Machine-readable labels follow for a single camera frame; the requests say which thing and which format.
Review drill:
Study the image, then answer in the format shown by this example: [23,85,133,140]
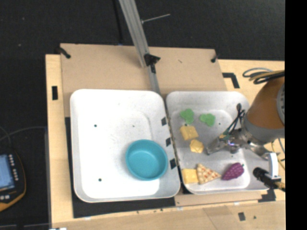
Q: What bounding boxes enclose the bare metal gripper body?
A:
[223,127,272,160]

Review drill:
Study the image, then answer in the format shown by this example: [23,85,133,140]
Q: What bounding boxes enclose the white plastic tray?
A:
[69,88,181,204]
[165,91,271,196]

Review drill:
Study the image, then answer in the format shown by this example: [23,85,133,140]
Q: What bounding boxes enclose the small yellow biscuit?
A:
[189,139,205,154]

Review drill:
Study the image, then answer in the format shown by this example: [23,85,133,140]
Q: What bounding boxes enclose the green broccoli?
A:
[199,113,216,127]
[179,108,195,125]

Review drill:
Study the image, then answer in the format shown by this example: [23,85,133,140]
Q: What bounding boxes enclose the yellow and red pizza slice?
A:
[196,163,222,185]

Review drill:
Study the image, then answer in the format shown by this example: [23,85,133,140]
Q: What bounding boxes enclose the yellow cheese wedge with holes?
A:
[179,125,200,141]

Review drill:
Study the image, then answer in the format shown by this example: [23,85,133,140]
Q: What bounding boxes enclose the purple grapes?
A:
[221,162,246,182]

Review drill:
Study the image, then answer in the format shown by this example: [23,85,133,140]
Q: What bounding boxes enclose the yellow cheese block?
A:
[181,168,200,184]

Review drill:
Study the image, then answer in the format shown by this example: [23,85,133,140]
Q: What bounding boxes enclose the blue bowl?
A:
[125,139,169,182]

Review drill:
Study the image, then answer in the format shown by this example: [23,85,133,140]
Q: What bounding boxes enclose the pale brown flat board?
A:
[59,43,270,207]

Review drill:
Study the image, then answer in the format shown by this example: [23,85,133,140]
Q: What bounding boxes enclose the black cylinder on white bracket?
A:
[252,152,283,190]

